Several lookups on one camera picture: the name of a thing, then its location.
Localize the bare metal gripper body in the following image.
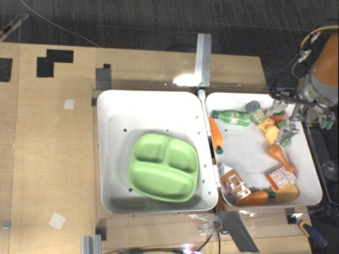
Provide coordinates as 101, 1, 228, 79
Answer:
298, 83, 332, 127

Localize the red tomato with green leaves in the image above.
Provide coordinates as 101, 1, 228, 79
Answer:
270, 111, 287, 124

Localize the yellow toy food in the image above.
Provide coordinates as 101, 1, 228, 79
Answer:
257, 116, 280, 146

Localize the small can with grey lid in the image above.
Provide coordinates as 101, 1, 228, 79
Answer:
245, 100, 266, 124

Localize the orange chicken drumstick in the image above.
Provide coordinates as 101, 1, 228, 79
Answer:
267, 143, 296, 173

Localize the white plastic tray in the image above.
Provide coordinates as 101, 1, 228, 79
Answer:
96, 89, 219, 215
205, 92, 323, 209

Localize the green plastic bottle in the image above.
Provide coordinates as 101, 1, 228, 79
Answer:
211, 110, 252, 128

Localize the orange patterned packet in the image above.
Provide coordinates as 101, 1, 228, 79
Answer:
266, 165, 297, 191

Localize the tan toy bread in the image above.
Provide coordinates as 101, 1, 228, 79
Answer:
271, 184, 300, 203

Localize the orange carrot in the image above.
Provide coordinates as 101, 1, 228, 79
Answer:
208, 116, 224, 155
235, 190, 276, 206

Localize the orange and white carton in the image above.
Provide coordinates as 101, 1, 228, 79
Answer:
219, 164, 252, 203

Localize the green divided plate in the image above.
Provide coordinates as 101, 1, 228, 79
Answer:
128, 133, 200, 203

